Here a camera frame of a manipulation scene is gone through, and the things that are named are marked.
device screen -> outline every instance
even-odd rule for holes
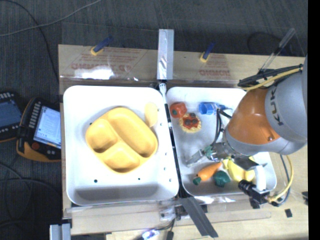
[[[61,149],[60,112],[42,106],[33,139]]]
[[[19,124],[21,112],[13,100],[0,103],[0,128],[12,124]]]

blue and yellow clip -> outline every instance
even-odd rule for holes
[[[96,46],[91,48],[91,54],[93,56],[97,56],[99,53],[102,53],[104,47],[108,46],[114,38],[109,35],[106,39],[98,43]]]
[[[216,44],[215,42],[210,43],[208,48],[201,54],[200,61],[207,62],[207,60],[209,59],[210,53],[213,50],[215,44]]]

yellow divided plate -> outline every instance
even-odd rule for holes
[[[93,153],[113,172],[129,173],[158,149],[158,140],[132,110],[116,107],[95,120],[85,140]]]

toy carrot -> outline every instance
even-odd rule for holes
[[[197,173],[197,177],[193,179],[193,184],[198,185],[201,181],[207,181],[210,177],[212,177],[215,174],[215,172],[220,168],[221,165],[222,162],[217,162],[201,169]]]

black device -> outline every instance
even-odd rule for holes
[[[40,97],[30,100],[19,125],[16,150],[19,155],[40,162],[61,160],[59,106]]]
[[[21,100],[15,92],[0,92],[0,142],[16,138],[22,111]]]

